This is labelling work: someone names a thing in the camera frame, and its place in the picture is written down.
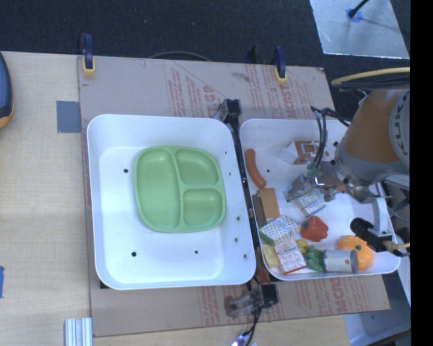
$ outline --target white tray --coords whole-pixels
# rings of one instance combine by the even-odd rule
[[[337,120],[327,120],[328,142],[326,151],[332,156],[335,154],[335,141],[341,141],[346,126]],[[240,140],[243,151],[248,148],[255,150],[255,159],[259,172],[265,178],[266,188],[274,188],[276,199],[279,205],[279,212],[289,216],[296,222],[301,223],[305,220],[305,215],[297,207],[294,201],[287,202],[284,192],[290,184],[301,173],[306,173],[306,165],[292,165],[279,158],[281,151],[293,141],[319,140],[318,124],[315,120],[267,120],[251,119],[245,121],[240,128]],[[258,188],[249,179],[250,195],[255,195]],[[328,237],[314,244],[316,249],[336,249],[337,240],[344,235],[354,235],[350,229],[350,223],[354,218],[363,218],[370,223],[380,219],[381,231],[386,231],[393,236],[396,242],[393,226],[386,208],[384,198],[377,199],[375,204],[360,204],[347,194],[337,194],[335,200],[326,203],[326,207],[316,213],[328,225]],[[283,275],[278,268],[266,268],[280,280],[306,280],[313,278],[334,278],[349,275],[368,275],[385,274],[394,272],[398,269],[401,262],[397,257],[389,252],[374,253],[372,266],[367,270],[353,273],[341,272],[316,272],[305,268]]]
[[[87,128],[95,267],[118,290],[238,285],[255,253],[232,134],[211,118],[99,115]],[[144,225],[134,196],[134,160],[151,146],[190,146],[218,162],[226,214],[215,228],[162,233]]]

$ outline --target cardboard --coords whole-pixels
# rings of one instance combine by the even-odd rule
[[[87,125],[100,114],[213,117],[224,99],[239,99],[240,123],[251,118],[313,119],[311,105],[333,108],[321,68],[287,67],[287,82],[260,64],[96,58],[85,73],[78,58],[82,152],[89,253],[92,330],[95,337],[251,324],[224,310],[225,299],[247,293],[246,285],[120,291],[106,288],[95,270]],[[381,275],[275,282],[279,302],[260,321],[309,318],[389,308]]]

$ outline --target blue mark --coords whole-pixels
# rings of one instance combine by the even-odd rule
[[[3,282],[5,279],[5,275],[3,274],[3,271],[5,270],[5,268],[3,268],[0,265],[0,298],[3,298]]]
[[[350,22],[357,22],[357,23],[361,22],[361,21],[363,20],[363,18],[362,18],[362,13],[358,10],[358,11],[356,12],[356,14],[355,14],[352,18],[350,18],[349,15],[348,15],[348,13],[349,13],[351,10],[352,10],[352,9],[347,9],[347,10],[345,10],[346,17],[350,20]]]

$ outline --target tin can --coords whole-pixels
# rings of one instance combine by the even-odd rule
[[[354,250],[325,250],[324,268],[326,272],[356,273],[358,256]]]

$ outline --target green plate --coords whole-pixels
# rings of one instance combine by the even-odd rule
[[[144,149],[135,160],[134,187],[141,220],[155,231],[212,229],[226,211],[218,163],[199,148]]]

